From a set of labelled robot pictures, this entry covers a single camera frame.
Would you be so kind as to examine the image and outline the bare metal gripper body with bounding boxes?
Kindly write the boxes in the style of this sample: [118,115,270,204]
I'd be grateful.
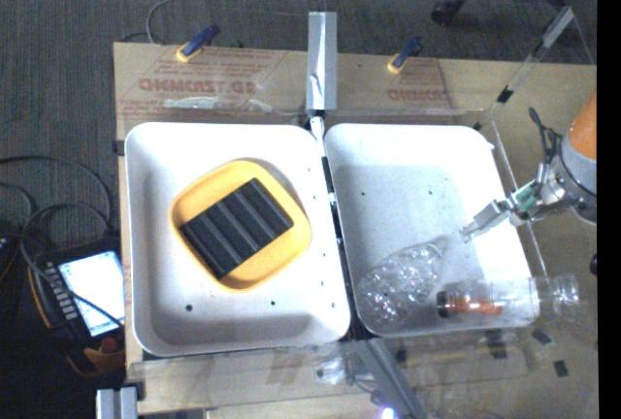
[507,163,599,228]

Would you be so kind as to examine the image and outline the clear bottle with black cap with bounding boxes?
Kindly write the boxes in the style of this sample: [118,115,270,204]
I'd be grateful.
[435,273,581,324]

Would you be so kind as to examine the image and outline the white plastic tray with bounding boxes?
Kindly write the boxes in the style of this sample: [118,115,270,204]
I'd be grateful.
[123,120,352,358]
[322,122,540,339]

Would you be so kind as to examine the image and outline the yellow plate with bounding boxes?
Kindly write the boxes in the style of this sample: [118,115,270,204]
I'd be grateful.
[168,158,313,294]

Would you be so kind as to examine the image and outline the brown cardboard board, red print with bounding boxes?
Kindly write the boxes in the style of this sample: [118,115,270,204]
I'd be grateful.
[112,42,599,416]

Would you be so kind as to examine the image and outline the black ribbed block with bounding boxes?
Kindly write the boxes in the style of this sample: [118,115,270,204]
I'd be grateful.
[178,177,296,280]

